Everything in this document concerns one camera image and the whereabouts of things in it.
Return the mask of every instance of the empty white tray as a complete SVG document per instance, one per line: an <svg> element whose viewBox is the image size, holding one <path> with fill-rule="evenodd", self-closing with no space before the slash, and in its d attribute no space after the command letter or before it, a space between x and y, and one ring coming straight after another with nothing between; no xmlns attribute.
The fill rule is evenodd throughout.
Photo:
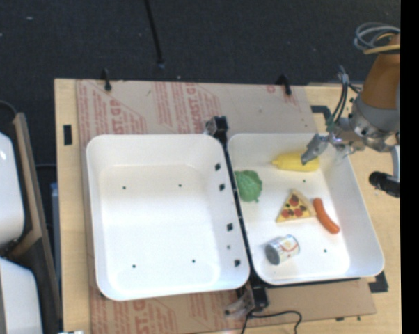
<svg viewBox="0 0 419 334"><path fill-rule="evenodd" d="M0 132L0 249L21 236L24 207L13 144Z"/></svg>
<svg viewBox="0 0 419 334"><path fill-rule="evenodd" d="M221 144L101 135L86 148L96 280L132 300L241 287L250 273Z"/></svg>
<svg viewBox="0 0 419 334"><path fill-rule="evenodd" d="M384 266L377 240L348 157L333 146L320 156L315 172L278 170L271 161L282 152L303 152L313 134L237 134L228 144L234 170L254 170L262 180L259 202L241 201L253 266L271 285L375 276ZM340 226L330 234L316 217L276 223L290 189L307 198L320 197L329 216ZM293 235L300 253L272 265L265 246L273 238Z"/></svg>
<svg viewBox="0 0 419 334"><path fill-rule="evenodd" d="M42 334L36 281L30 270L0 257L0 334Z"/></svg>

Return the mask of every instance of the black floor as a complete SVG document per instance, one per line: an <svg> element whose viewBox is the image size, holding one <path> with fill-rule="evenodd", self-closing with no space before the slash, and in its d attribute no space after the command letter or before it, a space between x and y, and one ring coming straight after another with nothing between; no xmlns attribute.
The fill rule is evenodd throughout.
<svg viewBox="0 0 419 334"><path fill-rule="evenodd" d="M364 80L373 57L353 46L364 22L400 27L401 0L0 0L0 100L26 114L37 164L56 163L54 79L272 84ZM0 124L10 120L0 108ZM46 210L52 167L38 168Z"/></svg>

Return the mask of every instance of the can label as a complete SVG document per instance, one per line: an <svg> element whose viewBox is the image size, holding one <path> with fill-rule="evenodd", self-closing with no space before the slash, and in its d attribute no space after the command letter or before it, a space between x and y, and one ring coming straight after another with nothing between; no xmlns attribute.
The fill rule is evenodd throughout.
<svg viewBox="0 0 419 334"><path fill-rule="evenodd" d="M265 247L265 255L272 264L280 264L299 254L298 241L292 235L285 235L270 241Z"/></svg>

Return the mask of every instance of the toy pizza slice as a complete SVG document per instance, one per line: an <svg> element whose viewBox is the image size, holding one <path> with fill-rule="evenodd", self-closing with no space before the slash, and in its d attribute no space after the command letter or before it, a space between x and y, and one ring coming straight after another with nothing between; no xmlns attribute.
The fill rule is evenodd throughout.
<svg viewBox="0 0 419 334"><path fill-rule="evenodd" d="M276 222L281 223L288 220L308 218L315 214L312 203L300 191L292 189L279 211Z"/></svg>

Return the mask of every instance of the silver can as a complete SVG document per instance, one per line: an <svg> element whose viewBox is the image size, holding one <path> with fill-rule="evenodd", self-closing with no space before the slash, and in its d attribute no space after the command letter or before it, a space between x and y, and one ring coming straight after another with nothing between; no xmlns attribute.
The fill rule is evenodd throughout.
<svg viewBox="0 0 419 334"><path fill-rule="evenodd" d="M298 241L292 235L285 235L270 241L265 247L265 255L270 263L278 265L299 254Z"/></svg>

